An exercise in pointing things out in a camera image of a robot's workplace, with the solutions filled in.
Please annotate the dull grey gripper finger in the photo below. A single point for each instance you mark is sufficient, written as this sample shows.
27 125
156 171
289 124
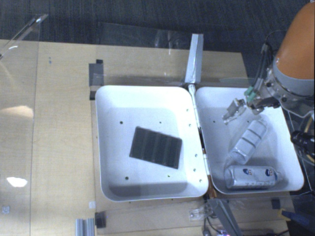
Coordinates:
258 110
232 110

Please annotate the black ribbed rectangular packet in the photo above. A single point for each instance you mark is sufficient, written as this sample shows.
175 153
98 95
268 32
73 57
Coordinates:
156 147

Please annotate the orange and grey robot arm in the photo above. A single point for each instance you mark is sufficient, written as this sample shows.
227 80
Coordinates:
297 43

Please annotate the silver can with blue print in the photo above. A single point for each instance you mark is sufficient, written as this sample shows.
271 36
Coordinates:
251 177

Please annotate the clear plastic bottle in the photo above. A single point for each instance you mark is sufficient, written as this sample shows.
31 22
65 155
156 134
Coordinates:
249 139

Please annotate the white plastic tray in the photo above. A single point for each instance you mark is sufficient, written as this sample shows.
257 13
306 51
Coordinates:
147 102
216 144

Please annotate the black cylinder on white bracket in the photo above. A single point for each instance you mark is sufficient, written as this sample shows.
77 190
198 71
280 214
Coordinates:
304 140

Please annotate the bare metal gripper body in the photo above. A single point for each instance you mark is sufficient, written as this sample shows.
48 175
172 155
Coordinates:
269 95

